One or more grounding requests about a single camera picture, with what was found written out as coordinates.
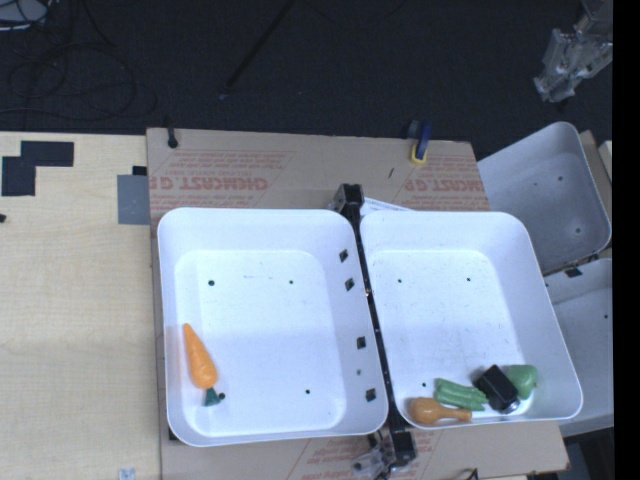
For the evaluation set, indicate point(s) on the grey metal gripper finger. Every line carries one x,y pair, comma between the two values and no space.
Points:
562,88
543,84

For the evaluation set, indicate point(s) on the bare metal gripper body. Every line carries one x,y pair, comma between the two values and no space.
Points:
580,50

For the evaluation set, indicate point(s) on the white plastic tray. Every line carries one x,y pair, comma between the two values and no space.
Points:
450,318
260,328

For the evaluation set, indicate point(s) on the brown cardboard board red print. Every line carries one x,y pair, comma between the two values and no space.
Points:
300,188

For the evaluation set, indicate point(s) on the thin black rod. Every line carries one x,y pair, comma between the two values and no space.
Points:
372,313

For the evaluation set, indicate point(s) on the green pepper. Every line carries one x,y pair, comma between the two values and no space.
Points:
525,379

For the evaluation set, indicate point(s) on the black box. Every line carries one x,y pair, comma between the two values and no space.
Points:
496,387

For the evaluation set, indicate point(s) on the green pea pods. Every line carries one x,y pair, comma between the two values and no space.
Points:
457,394

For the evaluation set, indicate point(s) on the orange chicken drumstick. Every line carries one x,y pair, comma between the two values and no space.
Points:
425,410

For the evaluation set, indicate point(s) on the orange carrot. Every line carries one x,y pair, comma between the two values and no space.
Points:
199,358

